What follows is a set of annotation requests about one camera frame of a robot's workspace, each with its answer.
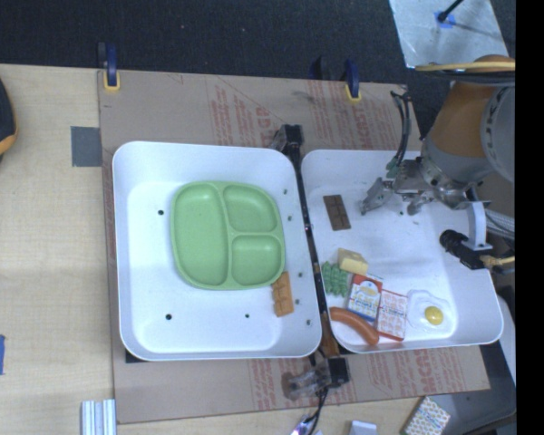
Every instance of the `blue tape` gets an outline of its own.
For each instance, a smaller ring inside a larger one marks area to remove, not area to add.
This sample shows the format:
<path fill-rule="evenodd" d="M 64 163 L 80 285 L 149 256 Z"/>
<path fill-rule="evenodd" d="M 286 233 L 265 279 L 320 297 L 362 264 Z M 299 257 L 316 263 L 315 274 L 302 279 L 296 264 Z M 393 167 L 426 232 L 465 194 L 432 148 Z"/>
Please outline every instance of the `blue tape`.
<path fill-rule="evenodd" d="M 4 354 L 6 351 L 6 347 L 4 343 L 5 339 L 6 337 L 4 337 L 0 333 L 0 375 L 4 375 Z"/>
<path fill-rule="evenodd" d="M 451 29 L 455 26 L 455 16 L 453 14 L 448 14 L 445 18 L 445 21 L 440 23 L 439 19 L 437 19 L 437 16 L 439 16 L 440 13 L 441 11 L 436 11 L 435 13 L 433 13 L 433 15 L 435 16 L 435 21 L 442 29 Z"/>

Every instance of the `yellow block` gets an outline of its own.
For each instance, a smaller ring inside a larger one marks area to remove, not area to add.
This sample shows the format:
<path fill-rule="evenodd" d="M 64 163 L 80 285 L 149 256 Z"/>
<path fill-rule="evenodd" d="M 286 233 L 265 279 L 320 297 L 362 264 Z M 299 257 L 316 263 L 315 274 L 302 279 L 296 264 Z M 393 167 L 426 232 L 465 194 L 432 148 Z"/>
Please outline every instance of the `yellow block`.
<path fill-rule="evenodd" d="M 338 248 L 338 266 L 346 272 L 366 276 L 369 263 L 355 251 Z"/>

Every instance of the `green plate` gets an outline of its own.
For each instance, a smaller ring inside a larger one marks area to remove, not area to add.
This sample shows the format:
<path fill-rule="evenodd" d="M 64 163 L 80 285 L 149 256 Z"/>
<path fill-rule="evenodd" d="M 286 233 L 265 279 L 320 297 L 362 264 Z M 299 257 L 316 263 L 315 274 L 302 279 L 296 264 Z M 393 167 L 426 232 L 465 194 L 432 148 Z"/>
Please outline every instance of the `green plate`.
<path fill-rule="evenodd" d="M 239 290 L 270 285 L 284 270 L 277 204 L 262 188 L 226 181 L 192 182 L 171 200 L 175 264 L 192 285 Z"/>

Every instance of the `small carton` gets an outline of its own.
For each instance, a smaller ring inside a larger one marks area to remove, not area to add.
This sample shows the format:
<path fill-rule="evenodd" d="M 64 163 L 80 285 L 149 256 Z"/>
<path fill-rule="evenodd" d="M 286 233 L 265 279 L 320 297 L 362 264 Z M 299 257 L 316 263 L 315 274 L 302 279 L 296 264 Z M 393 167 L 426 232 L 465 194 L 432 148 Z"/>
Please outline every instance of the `small carton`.
<path fill-rule="evenodd" d="M 383 283 L 365 275 L 353 275 L 347 308 L 373 324 L 377 318 Z"/>
<path fill-rule="evenodd" d="M 402 428 L 401 435 L 441 435 L 450 417 L 449 412 L 425 396 Z"/>
<path fill-rule="evenodd" d="M 376 326 L 377 332 L 381 336 L 398 342 L 405 338 L 407 302 L 406 295 L 383 289 Z"/>

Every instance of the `black fabric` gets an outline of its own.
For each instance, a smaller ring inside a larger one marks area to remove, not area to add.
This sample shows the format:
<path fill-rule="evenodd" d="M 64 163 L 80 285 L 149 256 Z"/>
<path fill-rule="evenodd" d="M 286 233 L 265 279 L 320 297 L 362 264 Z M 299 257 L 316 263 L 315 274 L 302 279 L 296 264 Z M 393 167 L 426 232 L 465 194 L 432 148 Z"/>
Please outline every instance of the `black fabric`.
<path fill-rule="evenodd" d="M 516 0 L 491 3 L 515 57 Z M 98 42 L 145 71 L 306 78 L 323 56 L 338 78 L 350 57 L 407 84 L 425 129 L 449 88 L 405 68 L 388 0 L 0 0 L 0 63 L 97 67 Z"/>

